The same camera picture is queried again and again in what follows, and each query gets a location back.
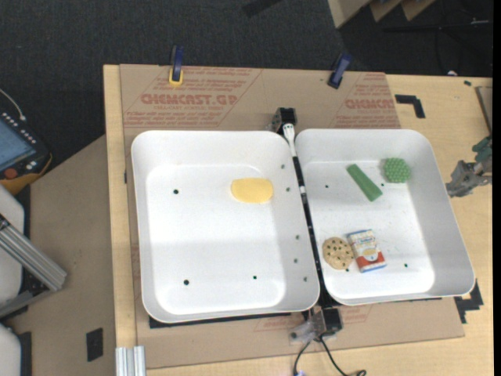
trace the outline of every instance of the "green block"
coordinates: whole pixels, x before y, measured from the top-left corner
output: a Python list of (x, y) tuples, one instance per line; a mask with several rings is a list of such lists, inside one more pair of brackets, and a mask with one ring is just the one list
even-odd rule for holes
[(367, 177), (366, 173), (360, 170), (356, 164), (352, 164), (347, 168), (349, 175), (355, 180), (362, 192), (366, 195), (369, 201), (375, 201), (383, 192), (377, 187), (373, 181)]

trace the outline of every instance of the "wooden table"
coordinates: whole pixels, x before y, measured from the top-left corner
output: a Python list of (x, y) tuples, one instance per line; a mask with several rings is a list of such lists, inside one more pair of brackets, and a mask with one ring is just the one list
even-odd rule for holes
[[(114, 308), (118, 347), (137, 345), (132, 290), (128, 199), (124, 184), (124, 139), (119, 66), (104, 66), (106, 138), (110, 187), (111, 244), (114, 275)], [(402, 128), (415, 129), (431, 142), (442, 178), (448, 182), (458, 160), (473, 161), (471, 147), (488, 135), (484, 115), (474, 91), (492, 86), (487, 78), (449, 78), (388, 75), (393, 94), (417, 96), (426, 113), (416, 118), (410, 105), (397, 105)], [(336, 351), (341, 369), (366, 369), (370, 376), (389, 374), (493, 374), (492, 322), (492, 187), (453, 198), (452, 206), (467, 245), (484, 299), (481, 310), (467, 313), (466, 337), (452, 340)], [(290, 375), (294, 357), (164, 368), (148, 375)], [(305, 354), (301, 369), (310, 375), (335, 374), (325, 353)]]

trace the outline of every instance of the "white cable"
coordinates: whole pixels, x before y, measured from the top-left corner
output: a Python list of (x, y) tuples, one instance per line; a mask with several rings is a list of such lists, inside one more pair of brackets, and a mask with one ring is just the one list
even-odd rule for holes
[(0, 93), (5, 96), (7, 99), (10, 100), (10, 102), (14, 105), (14, 107), (17, 109), (17, 111), (19, 111), (19, 119), (21, 121), (26, 121), (26, 117), (24, 117), (24, 114), (23, 114), (23, 111), (20, 109), (20, 107), (18, 106), (18, 104), (16, 103), (16, 101), (10, 97), (9, 95), (7, 95), (7, 92), (5, 92), (4, 90), (2, 90), (2, 88), (0, 88)]

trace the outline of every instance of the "monitor screen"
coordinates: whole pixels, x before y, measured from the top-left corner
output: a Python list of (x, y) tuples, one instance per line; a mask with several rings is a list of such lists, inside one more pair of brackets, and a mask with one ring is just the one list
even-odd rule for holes
[(0, 121), (0, 170), (12, 166), (19, 160), (29, 157), (35, 152), (16, 131)]

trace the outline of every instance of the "green spiky ball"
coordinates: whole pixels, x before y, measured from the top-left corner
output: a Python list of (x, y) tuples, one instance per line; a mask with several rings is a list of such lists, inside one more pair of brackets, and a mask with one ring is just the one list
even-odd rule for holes
[(391, 157), (384, 163), (384, 174), (390, 183), (404, 183), (410, 178), (410, 167), (405, 160)]

